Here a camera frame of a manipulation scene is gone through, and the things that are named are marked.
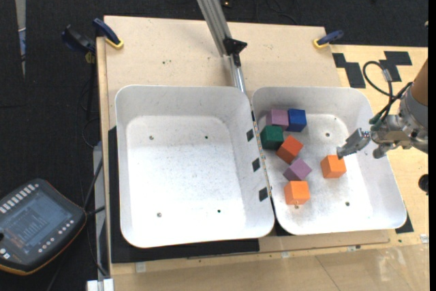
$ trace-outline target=metal bracket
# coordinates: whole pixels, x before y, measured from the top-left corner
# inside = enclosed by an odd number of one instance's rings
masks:
[[[365,148],[371,141],[371,135],[368,131],[362,131],[358,128],[351,134],[349,138],[345,140],[345,144],[342,147],[337,147],[338,158],[341,159],[346,155],[354,154],[357,151]]]
[[[240,67],[240,57],[239,54],[242,50],[247,47],[247,43],[241,42],[240,40],[232,39],[227,37],[223,41],[227,55],[233,56],[233,62],[236,67]]]

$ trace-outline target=yellow clamp pad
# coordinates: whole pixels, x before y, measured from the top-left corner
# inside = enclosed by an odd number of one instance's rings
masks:
[[[87,60],[87,63],[89,64],[94,64],[95,63],[95,56],[93,55],[92,52],[88,52],[84,58]]]
[[[315,40],[313,41],[313,45],[314,45],[316,48],[325,48],[326,46],[329,45],[329,43],[325,43],[325,44],[319,45],[319,44],[317,43],[318,40],[319,40],[319,39],[315,39]]]
[[[124,41],[122,39],[120,39],[119,44],[115,44],[113,41],[109,40],[108,38],[106,38],[106,42],[111,45],[111,47],[120,50],[123,46],[124,46]]]

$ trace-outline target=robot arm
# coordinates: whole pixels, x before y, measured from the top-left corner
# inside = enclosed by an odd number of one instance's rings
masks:
[[[372,126],[371,131],[357,129],[342,147],[337,147],[337,155],[342,158],[366,147],[372,140],[379,146],[373,156],[379,159],[390,149],[412,147],[429,153],[429,65],[422,66],[414,82],[401,96],[397,114],[388,115],[382,122]]]

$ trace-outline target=green cube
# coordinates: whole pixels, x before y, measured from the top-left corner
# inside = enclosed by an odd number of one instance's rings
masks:
[[[283,138],[283,129],[276,125],[267,125],[260,133],[260,141],[264,149],[276,151],[285,141]]]

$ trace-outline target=blue cube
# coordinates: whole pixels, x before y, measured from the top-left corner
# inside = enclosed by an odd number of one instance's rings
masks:
[[[303,109],[289,109],[287,111],[289,117],[289,127],[286,131],[301,132],[307,125],[306,111]]]

